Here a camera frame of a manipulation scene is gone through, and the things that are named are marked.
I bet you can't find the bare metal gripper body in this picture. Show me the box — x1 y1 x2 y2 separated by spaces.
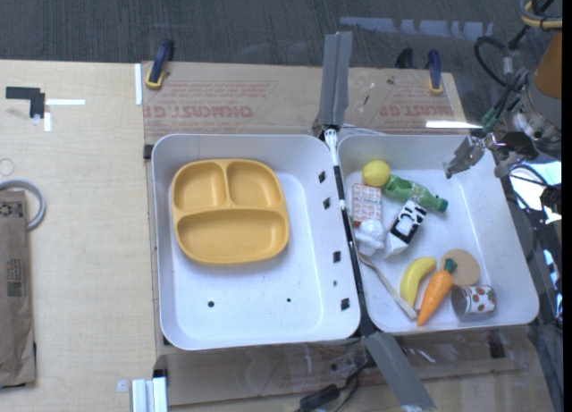
484 108 563 177

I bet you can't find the green bottle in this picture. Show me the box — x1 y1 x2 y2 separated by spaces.
383 173 450 214

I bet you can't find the white plastic tray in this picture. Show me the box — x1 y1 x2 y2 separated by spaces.
335 132 541 336
150 132 362 352

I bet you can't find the yellow lemon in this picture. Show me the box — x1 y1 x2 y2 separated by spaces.
361 159 392 189

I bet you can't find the black and white carton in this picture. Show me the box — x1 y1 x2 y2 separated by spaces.
383 198 428 260

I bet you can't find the orange and white carton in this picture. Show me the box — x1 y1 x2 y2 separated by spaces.
350 182 384 229

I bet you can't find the tan round biscuit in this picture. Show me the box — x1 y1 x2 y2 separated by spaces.
440 248 482 288

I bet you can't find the small white bottle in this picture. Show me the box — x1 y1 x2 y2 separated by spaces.
354 218 387 257

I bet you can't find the thin black and white rod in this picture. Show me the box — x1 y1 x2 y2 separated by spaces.
323 128 366 336

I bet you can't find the yellow banana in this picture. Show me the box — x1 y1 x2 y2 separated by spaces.
399 256 438 309

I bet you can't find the orange carrot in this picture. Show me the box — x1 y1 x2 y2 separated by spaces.
416 257 458 328

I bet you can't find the white can with red print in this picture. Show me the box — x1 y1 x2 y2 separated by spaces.
450 284 498 317

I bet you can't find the cream flat strip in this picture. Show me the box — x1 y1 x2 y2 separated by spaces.
357 252 419 322

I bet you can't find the brown cardboard board red print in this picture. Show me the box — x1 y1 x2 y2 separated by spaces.
141 60 529 407

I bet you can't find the yellow divided plate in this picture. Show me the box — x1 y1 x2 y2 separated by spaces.
169 158 290 266

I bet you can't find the brown paper packet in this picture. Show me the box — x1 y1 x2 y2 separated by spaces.
0 189 38 389

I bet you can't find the black cylinder on white bracket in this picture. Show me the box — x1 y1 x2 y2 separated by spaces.
538 182 563 217

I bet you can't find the grey ring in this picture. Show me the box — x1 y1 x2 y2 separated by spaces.
0 178 47 231

